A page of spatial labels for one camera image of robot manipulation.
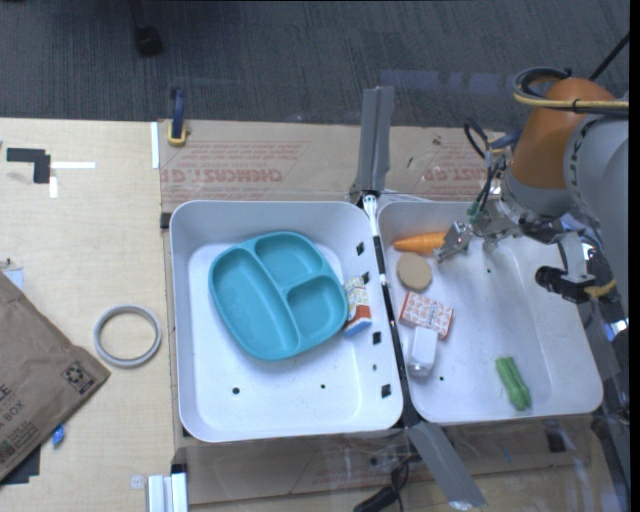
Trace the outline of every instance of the teal plate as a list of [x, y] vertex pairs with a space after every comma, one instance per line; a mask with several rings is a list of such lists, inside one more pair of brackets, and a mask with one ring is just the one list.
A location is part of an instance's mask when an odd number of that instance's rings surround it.
[[221, 253], [209, 290], [227, 329], [251, 355], [279, 360], [335, 335], [346, 293], [317, 247], [293, 231], [257, 236]]

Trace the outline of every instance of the dark fabric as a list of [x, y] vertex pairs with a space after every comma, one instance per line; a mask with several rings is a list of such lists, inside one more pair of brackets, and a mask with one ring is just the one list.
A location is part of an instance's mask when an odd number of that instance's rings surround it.
[[[143, 2], [164, 51], [139, 54], [127, 0], [0, 0], [0, 116], [359, 124], [362, 89], [396, 85], [394, 125], [521, 127], [511, 78], [590, 76], [630, 0]], [[629, 87], [628, 45], [600, 75]]]

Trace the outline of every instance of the red and white box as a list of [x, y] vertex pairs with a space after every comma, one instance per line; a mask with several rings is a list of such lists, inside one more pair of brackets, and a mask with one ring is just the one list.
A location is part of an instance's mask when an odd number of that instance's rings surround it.
[[418, 293], [409, 291], [402, 303], [400, 321], [412, 327], [426, 327], [445, 338], [453, 317], [453, 308]]

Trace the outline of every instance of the cardboard bag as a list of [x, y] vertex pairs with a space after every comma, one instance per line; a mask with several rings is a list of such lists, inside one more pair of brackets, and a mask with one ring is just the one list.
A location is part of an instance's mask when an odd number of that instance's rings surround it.
[[0, 272], [0, 481], [109, 375]]

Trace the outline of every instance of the carrot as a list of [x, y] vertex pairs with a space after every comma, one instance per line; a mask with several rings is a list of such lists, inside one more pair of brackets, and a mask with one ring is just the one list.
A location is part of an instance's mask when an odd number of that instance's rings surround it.
[[398, 251], [417, 252], [420, 254], [433, 254], [444, 243], [444, 232], [422, 233], [421, 235], [402, 238], [393, 242], [393, 248]]

